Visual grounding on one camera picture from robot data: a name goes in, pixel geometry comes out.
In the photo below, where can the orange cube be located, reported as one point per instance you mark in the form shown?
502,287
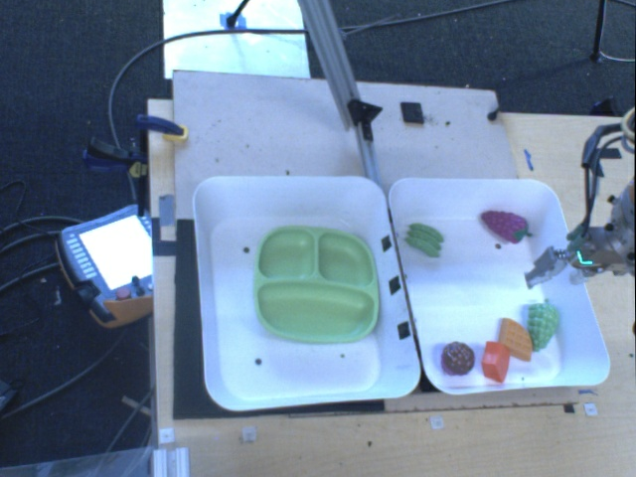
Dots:
496,363

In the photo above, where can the orange waffle biscuit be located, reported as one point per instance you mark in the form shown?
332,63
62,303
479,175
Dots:
517,340

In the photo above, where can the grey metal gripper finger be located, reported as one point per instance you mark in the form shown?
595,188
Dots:
549,258
542,276

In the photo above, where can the black block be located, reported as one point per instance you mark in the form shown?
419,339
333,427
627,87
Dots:
412,112

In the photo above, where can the green divided plate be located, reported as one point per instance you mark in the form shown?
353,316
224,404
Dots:
313,311

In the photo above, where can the dark red raspberry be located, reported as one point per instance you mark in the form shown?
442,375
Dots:
457,359

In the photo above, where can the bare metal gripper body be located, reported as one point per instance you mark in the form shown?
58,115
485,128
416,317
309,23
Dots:
612,250

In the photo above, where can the white plastic tray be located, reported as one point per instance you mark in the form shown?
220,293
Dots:
233,306
477,286

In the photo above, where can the green grapes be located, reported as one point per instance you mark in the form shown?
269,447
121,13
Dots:
542,323

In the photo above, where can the green pea pods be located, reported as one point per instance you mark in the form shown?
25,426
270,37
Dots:
425,240

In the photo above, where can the purple grapes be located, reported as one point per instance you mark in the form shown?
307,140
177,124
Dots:
503,224

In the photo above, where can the pale flat board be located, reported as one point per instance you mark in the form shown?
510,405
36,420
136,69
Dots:
278,127

